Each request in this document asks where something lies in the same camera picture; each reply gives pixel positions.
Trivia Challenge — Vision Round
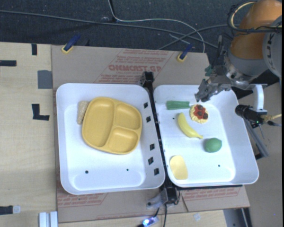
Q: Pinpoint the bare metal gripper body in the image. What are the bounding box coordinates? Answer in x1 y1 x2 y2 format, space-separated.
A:
204 66 254 92

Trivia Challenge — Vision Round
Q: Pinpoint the yellow pasta with red sauce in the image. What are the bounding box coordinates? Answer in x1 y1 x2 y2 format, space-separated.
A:
189 104 209 124

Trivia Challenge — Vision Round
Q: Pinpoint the green vegetable stick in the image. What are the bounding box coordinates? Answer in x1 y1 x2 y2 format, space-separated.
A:
166 100 191 111

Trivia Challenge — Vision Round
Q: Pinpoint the yellow banana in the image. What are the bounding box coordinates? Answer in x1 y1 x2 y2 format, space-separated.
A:
177 112 204 140

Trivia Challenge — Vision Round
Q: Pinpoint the green lime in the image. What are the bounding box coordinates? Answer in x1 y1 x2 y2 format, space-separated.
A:
204 137 222 153

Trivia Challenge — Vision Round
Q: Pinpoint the thin black rod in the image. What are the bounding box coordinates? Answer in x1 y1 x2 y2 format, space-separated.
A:
147 85 169 189

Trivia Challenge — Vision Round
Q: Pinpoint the white plastic tray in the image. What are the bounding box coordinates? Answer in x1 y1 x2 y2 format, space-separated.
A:
153 84 260 188
55 83 166 195

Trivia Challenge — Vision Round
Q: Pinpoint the yellow cheese slice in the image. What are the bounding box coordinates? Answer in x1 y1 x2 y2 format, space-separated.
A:
169 155 189 181

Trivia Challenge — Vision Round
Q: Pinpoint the brown cardboard board red print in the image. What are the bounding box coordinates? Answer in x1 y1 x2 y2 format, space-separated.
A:
51 45 251 223

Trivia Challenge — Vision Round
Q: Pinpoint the yellow divided plate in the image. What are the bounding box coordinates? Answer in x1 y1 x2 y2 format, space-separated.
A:
81 96 143 155

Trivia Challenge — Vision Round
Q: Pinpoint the black cylinder on white bracket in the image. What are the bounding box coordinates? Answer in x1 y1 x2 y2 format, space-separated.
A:
235 84 268 128

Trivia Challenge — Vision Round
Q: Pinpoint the black block with thin wires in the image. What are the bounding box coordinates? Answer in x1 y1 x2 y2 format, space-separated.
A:
145 185 181 210
138 71 155 88

